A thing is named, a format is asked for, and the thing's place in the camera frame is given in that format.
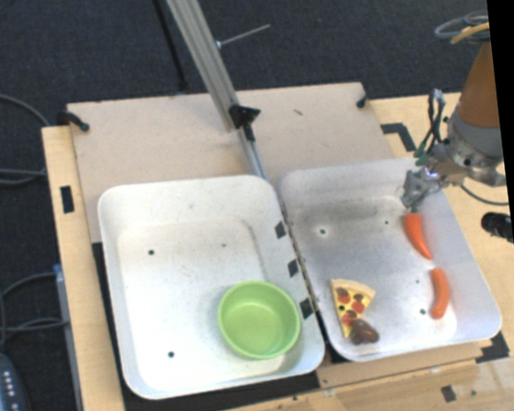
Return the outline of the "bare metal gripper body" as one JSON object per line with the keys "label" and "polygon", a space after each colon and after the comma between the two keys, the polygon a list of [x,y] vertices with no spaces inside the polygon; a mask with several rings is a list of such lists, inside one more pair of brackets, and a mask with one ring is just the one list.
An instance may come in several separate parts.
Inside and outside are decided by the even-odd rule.
{"label": "bare metal gripper body", "polygon": [[503,159],[487,156],[465,142],[434,145],[426,168],[445,185],[461,186],[466,178],[489,187],[506,186],[506,176],[498,171]]}

